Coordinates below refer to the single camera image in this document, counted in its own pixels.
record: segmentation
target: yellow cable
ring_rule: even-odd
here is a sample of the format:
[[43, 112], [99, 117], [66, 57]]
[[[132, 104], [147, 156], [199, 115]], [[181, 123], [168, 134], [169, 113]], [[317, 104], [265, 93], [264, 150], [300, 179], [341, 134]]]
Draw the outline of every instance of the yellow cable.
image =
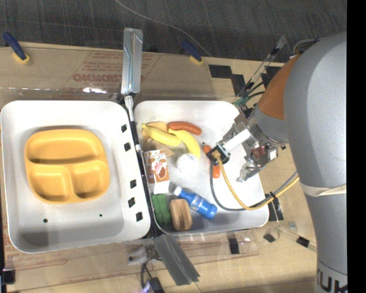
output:
[[[248, 211], [255, 211], [256, 209], [262, 208], [263, 206], [271, 203], [274, 200], [274, 197], [269, 198], [267, 201], [265, 201], [263, 204], [260, 204], [258, 206], [247, 206], [243, 203], [243, 201], [237, 196], [236, 192], [234, 191], [231, 183], [228, 180], [228, 177], [226, 176], [224, 165], [222, 164], [221, 155], [218, 151], [214, 151], [212, 156], [217, 160], [218, 165], [220, 166], [221, 173], [223, 175], [223, 178], [225, 180], [226, 185], [228, 186], [229, 190], [233, 194], [234, 198], [238, 201], [238, 203], [241, 205], [242, 208], [248, 210]], [[277, 198], [281, 194], [283, 194], [286, 190], [290, 189], [300, 178], [297, 176], [295, 179], [293, 179], [285, 188], [283, 188], [281, 191], [278, 192], [277, 195], [275, 195]]]

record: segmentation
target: blue clamp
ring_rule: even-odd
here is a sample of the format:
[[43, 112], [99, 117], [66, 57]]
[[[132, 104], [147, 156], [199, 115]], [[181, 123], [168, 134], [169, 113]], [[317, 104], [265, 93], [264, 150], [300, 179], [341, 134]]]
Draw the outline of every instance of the blue clamp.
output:
[[182, 42], [182, 48], [185, 49], [191, 56], [190, 60], [194, 63], [201, 65], [203, 63], [202, 57], [198, 50], [188, 42]]
[[25, 53], [18, 43], [16, 38], [11, 35], [9, 32], [3, 33], [2, 37], [4, 38], [5, 42], [13, 49], [13, 57], [21, 64], [27, 64], [30, 60], [30, 57], [27, 53]]

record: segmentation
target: white tray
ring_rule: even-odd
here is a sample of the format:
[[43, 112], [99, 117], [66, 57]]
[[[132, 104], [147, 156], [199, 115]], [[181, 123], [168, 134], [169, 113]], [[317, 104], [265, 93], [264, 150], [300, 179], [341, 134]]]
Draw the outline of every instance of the white tray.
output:
[[[16, 248], [27, 253], [62, 250], [131, 241], [149, 231], [150, 214], [129, 120], [120, 105], [14, 101], [3, 107], [0, 121], [9, 236]], [[110, 186], [104, 195], [82, 203], [47, 204], [32, 193], [24, 146], [32, 134], [53, 128], [87, 129], [99, 137], [110, 168]], [[130, 150], [124, 149], [125, 143]], [[135, 204], [129, 207], [131, 198]]]
[[[144, 101], [139, 103], [134, 110], [137, 134], [142, 144], [142, 123], [151, 121], [165, 121], [167, 123], [170, 121], [189, 121], [199, 126], [203, 131], [200, 136], [195, 136], [199, 144], [205, 143], [211, 147], [214, 147], [216, 142], [223, 138], [238, 114], [238, 110], [232, 104], [223, 101]], [[173, 191], [175, 186], [182, 186], [216, 204], [210, 190], [210, 162], [207, 156], [202, 152], [198, 168], [188, 175], [183, 174], [176, 167], [178, 157], [187, 152], [185, 145], [179, 145], [171, 149], [175, 154], [167, 159], [171, 179], [170, 192]], [[240, 174], [240, 168], [245, 163], [245, 155], [242, 145], [232, 150], [231, 159], [225, 164], [225, 170], [240, 199], [246, 205], [252, 205], [261, 201], [265, 196], [259, 175], [251, 177], [244, 183], [236, 181]], [[222, 175], [215, 179], [213, 184], [218, 200], [222, 201], [225, 207], [241, 208], [229, 191]], [[255, 211], [230, 212], [218, 207], [218, 211], [212, 220], [207, 220], [193, 211], [192, 216], [193, 227], [190, 231], [178, 233], [172, 229], [164, 229], [164, 232], [194, 234], [257, 228], [267, 223], [269, 211], [268, 207], [263, 207]]]

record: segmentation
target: yellow plastic plate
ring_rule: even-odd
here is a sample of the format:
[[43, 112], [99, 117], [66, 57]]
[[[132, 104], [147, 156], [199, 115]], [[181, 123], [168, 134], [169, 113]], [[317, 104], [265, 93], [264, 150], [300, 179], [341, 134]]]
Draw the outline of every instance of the yellow plastic plate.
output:
[[30, 188], [50, 204], [77, 203], [103, 195], [110, 184], [101, 141], [84, 129], [54, 129], [33, 134], [24, 148]]

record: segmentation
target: wire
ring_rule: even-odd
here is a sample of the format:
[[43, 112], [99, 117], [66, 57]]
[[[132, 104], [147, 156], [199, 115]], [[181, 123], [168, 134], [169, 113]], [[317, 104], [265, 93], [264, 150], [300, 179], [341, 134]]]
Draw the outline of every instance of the wire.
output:
[[247, 211], [255, 211], [256, 209], [262, 208], [263, 206], [271, 203], [275, 198], [278, 198], [280, 195], [282, 195], [286, 190], [289, 190], [298, 180], [299, 177], [297, 175], [297, 172], [293, 174], [292, 177], [290, 177], [279, 189], [277, 189], [275, 192], [273, 192], [269, 197], [265, 198], [264, 200], [260, 201], [259, 203], [256, 203], [251, 206], [247, 206], [244, 204], [244, 202], [237, 196], [235, 193], [231, 183], [228, 180], [228, 177], [226, 176], [224, 165], [221, 160], [220, 153], [218, 151], [214, 151], [212, 156], [217, 160], [218, 165], [220, 166], [221, 173], [223, 175], [223, 178], [225, 180], [226, 185], [228, 186], [229, 190], [233, 194], [234, 198], [237, 200], [237, 202], [242, 206], [243, 209], [246, 209]]
[[221, 202], [218, 200], [217, 196], [215, 195], [215, 192], [214, 192], [214, 184], [213, 184], [213, 163], [210, 162], [210, 189], [212, 191], [212, 195], [213, 195], [213, 198], [215, 200], [215, 202], [217, 203], [217, 205], [224, 209], [225, 211], [229, 211], [229, 212], [240, 212], [240, 211], [245, 211], [246, 209], [245, 208], [227, 208], [225, 206], [223, 206], [221, 204]]
[[176, 29], [177, 31], [179, 31], [179, 32], [181, 32], [182, 34], [184, 34], [184, 35], [186, 35], [188, 38], [190, 38], [193, 42], [195, 42], [209, 57], [211, 57], [212, 55], [209, 53], [209, 52], [207, 52], [206, 51], [206, 49], [198, 42], [198, 41], [196, 41], [196, 39], [194, 38], [194, 37], [192, 37], [190, 34], [188, 34], [188, 33], [186, 33], [185, 31], [183, 31], [182, 29], [180, 29], [180, 28], [178, 28], [178, 27], [176, 27], [176, 26], [173, 26], [173, 25], [170, 25], [170, 24], [167, 24], [167, 23], [163, 23], [163, 22], [161, 22], [161, 21], [157, 21], [157, 20], [154, 20], [153, 18], [150, 18], [150, 17], [148, 17], [148, 16], [146, 16], [146, 15], [142, 15], [141, 13], [138, 13], [138, 12], [136, 12], [135, 10], [132, 10], [132, 9], [130, 9], [129, 7], [127, 7], [126, 5], [124, 5], [121, 1], [119, 1], [119, 0], [114, 0], [116, 3], [118, 3], [122, 8], [124, 8], [124, 9], [126, 9], [126, 10], [128, 10], [128, 11], [130, 11], [130, 12], [132, 12], [132, 13], [134, 13], [134, 14], [136, 14], [136, 15], [138, 15], [139, 17], [142, 17], [142, 18], [144, 18], [144, 19], [146, 19], [146, 20], [148, 20], [148, 21], [152, 21], [152, 22], [154, 22], [154, 23], [156, 23], [156, 24], [159, 24], [159, 25], [164, 25], [164, 26], [166, 26], [166, 27], [170, 27], [170, 28], [173, 28], [173, 29]]
[[300, 40], [293, 47], [294, 55], [301, 54], [301, 53], [305, 52], [306, 50], [308, 50], [311, 46], [313, 46], [318, 41], [320, 41], [320, 38]]
[[263, 93], [264, 93], [264, 91], [256, 92], [256, 93], [253, 93], [252, 95], [249, 95], [248, 97], [249, 97], [250, 99], [252, 99], [254, 96], [262, 95]]
[[150, 279], [153, 279], [151, 273], [149, 272], [149, 269], [146, 267], [147, 263], [148, 263], [148, 261], [144, 262], [141, 266], [141, 279], [140, 279], [140, 281], [141, 281], [142, 288], [145, 288], [145, 282], [144, 282], [144, 273], [145, 273], [145, 271], [149, 275]]
[[144, 282], [144, 274], [145, 274], [145, 271], [146, 271], [146, 273], [148, 274], [148, 276], [150, 277], [150, 279], [153, 279], [153, 277], [152, 277], [152, 275], [151, 275], [151, 273], [149, 272], [149, 269], [147, 268], [147, 265], [148, 265], [148, 263], [149, 263], [149, 261], [150, 260], [152, 260], [152, 259], [156, 259], [156, 260], [158, 260], [158, 261], [161, 261], [161, 258], [160, 258], [160, 256], [159, 256], [159, 254], [155, 254], [155, 255], [153, 255], [152, 257], [150, 257], [146, 262], [144, 262], [142, 265], [141, 265], [141, 274], [140, 274], [140, 282], [141, 282], [141, 286], [142, 286], [142, 288], [144, 288], [145, 287], [145, 282]]
[[252, 93], [253, 91], [255, 91], [257, 88], [259, 88], [261, 85], [264, 85], [264, 81], [261, 81], [260, 83], [258, 83], [257, 85], [251, 87], [248, 91], [247, 94]]

